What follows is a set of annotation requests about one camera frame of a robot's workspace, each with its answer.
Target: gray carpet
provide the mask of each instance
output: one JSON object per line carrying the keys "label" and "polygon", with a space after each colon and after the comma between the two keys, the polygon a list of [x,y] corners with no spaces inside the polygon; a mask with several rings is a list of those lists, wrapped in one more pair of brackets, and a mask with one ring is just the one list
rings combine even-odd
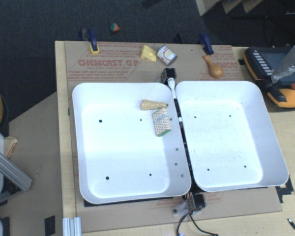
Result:
{"label": "gray carpet", "polygon": [[[9,120],[56,91],[54,41],[78,40],[81,27],[94,28],[98,41],[172,43],[179,33],[197,43],[204,31],[212,44],[284,46],[295,36],[268,21],[231,17],[287,10],[295,11],[295,0],[265,0],[248,14],[241,5],[226,14],[218,3],[204,16],[195,0],[0,0],[0,92]],[[283,23],[295,33],[294,19]]]}

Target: small box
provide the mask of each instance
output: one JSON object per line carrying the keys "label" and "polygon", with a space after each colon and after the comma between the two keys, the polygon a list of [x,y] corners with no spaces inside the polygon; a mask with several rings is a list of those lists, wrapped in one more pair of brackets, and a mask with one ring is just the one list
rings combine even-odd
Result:
{"label": "small box", "polygon": [[163,136],[171,131],[171,125],[166,108],[157,110],[152,116],[156,136]]}

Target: metal bracket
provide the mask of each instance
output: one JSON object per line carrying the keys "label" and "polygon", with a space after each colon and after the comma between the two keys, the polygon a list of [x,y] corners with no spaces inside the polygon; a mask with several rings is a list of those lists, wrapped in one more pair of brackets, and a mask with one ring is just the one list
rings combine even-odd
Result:
{"label": "metal bracket", "polygon": [[293,73],[295,73],[295,45],[281,60],[281,65],[272,73],[272,82],[275,84],[280,79],[291,76]]}
{"label": "metal bracket", "polygon": [[291,177],[289,177],[289,179],[285,183],[285,187],[276,186],[275,188],[276,188],[280,203],[283,203],[283,195],[290,195],[292,194],[292,192],[294,192]]}
{"label": "metal bracket", "polygon": [[82,236],[81,218],[62,219],[63,236]]}
{"label": "metal bracket", "polygon": [[22,172],[18,167],[16,167],[11,161],[5,158],[0,153],[0,173],[3,174],[11,183],[13,183],[19,191],[14,192],[13,194],[9,191],[5,191],[0,194],[0,203],[9,199],[10,197],[19,194],[20,192],[28,191],[32,179]]}
{"label": "metal bracket", "polygon": [[188,213],[191,213],[196,208],[195,201],[193,196],[188,197],[179,205],[173,207],[172,215],[173,216],[184,216]]}
{"label": "metal bracket", "polygon": [[165,67],[162,74],[161,74],[161,78],[160,78],[160,83],[163,83],[165,85],[168,85],[168,82],[167,80],[169,78],[173,78],[175,79],[177,76],[176,76],[176,70],[175,68],[168,68],[168,67]]}

